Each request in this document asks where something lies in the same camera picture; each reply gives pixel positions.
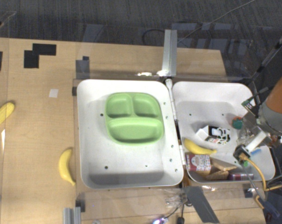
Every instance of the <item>wooden countertop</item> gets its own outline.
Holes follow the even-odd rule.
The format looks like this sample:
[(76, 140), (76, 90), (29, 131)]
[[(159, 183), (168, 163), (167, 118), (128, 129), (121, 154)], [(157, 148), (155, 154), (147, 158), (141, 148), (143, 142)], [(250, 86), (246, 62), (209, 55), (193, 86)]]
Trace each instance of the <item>wooden countertop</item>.
[[(24, 50), (32, 50), (33, 43), (56, 44), (57, 53), (40, 56), (39, 69), (25, 69)], [(0, 126), (0, 133), (6, 129), (4, 161), (0, 155), (0, 176), (3, 164), (0, 223), (62, 223), (63, 208), (73, 208), (76, 199), (76, 188), (64, 181), (58, 171), (61, 153), (75, 142), (71, 91), (76, 60), (89, 56), (92, 73), (126, 70), (130, 74), (145, 71), (155, 74), (161, 69), (163, 48), (0, 38), (0, 51), (3, 51), (0, 104), (7, 99), (16, 105), (6, 124)], [(219, 51), (178, 49), (177, 68), (178, 73), (225, 74)], [(51, 89), (58, 89), (57, 98), (49, 97)], [(262, 210), (252, 198), (242, 196), (241, 187), (239, 184), (223, 189), (219, 186), (218, 190), (223, 190), (218, 192), (219, 196), (210, 194), (210, 205), (220, 222), (238, 223), (241, 218), (243, 223), (265, 223)], [(138, 199), (135, 191), (119, 192), (124, 192), (121, 195), (125, 195), (126, 202), (134, 205), (131, 210), (121, 207), (122, 196), (109, 196), (106, 202), (102, 199), (101, 206), (94, 210), (97, 212), (94, 216), (102, 217), (101, 224), (146, 224), (161, 213), (171, 212), (165, 207), (160, 189), (145, 191), (156, 195), (155, 199), (151, 196), (153, 203), (149, 205), (148, 215), (143, 215), (148, 209), (148, 196)], [(89, 193), (93, 200), (95, 193)], [(110, 210), (110, 218), (104, 218), (106, 208), (115, 209)], [(201, 223), (194, 208), (185, 209), (184, 217), (186, 224)], [(92, 220), (82, 223), (91, 224)]]

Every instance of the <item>yellow banana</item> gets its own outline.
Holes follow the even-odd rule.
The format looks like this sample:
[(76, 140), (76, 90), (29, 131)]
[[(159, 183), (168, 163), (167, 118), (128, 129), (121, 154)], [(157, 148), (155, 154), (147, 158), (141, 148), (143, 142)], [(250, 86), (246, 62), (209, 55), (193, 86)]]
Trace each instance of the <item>yellow banana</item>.
[(69, 160), (72, 154), (72, 149), (66, 149), (60, 156), (59, 159), (59, 173), (61, 178), (70, 182), (72, 186), (75, 186), (76, 182), (73, 181), (69, 171)]
[(14, 104), (11, 102), (8, 102), (4, 104), (0, 108), (0, 124), (2, 124), (6, 118), (11, 115), (11, 113), (14, 111)]
[(193, 141), (184, 139), (184, 146), (193, 154), (214, 154), (217, 151), (196, 145)]

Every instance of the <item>green divided tray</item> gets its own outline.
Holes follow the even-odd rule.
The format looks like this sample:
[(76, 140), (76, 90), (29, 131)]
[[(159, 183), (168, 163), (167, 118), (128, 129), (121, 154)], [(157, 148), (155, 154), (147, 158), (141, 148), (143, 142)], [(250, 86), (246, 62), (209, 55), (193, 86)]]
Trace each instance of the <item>green divided tray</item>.
[(157, 100), (145, 93), (114, 93), (105, 104), (109, 137), (118, 144), (149, 144), (164, 135)]

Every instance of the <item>yellow cable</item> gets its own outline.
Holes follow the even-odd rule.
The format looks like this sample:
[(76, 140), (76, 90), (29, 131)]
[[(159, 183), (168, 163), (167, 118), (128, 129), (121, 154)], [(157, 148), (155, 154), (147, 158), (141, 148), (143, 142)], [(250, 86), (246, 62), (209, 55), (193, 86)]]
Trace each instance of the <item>yellow cable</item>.
[(251, 161), (244, 153), (240, 154), (239, 158), (241, 160), (248, 161), (258, 171), (258, 173), (260, 174), (261, 179), (262, 179), (262, 184), (263, 184), (264, 192), (268, 192), (268, 191), (274, 190), (274, 189), (279, 189), (279, 188), (282, 187), (282, 185), (277, 185), (277, 186), (274, 186), (274, 187), (269, 188), (269, 189), (266, 188), (266, 180), (265, 180), (265, 177), (264, 177), (262, 171), (259, 169), (259, 167), (253, 161)]

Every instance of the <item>banana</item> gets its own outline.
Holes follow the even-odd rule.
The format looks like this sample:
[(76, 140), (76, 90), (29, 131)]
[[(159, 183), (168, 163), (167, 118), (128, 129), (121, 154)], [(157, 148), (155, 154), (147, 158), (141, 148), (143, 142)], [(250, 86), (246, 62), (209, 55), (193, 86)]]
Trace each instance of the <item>banana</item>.
[(73, 181), (69, 171), (69, 160), (72, 154), (72, 149), (66, 149), (60, 156), (59, 159), (59, 173), (61, 178), (70, 182), (72, 186), (75, 186), (76, 182)]
[(193, 154), (214, 154), (217, 151), (196, 145), (193, 141), (184, 139), (184, 146)]

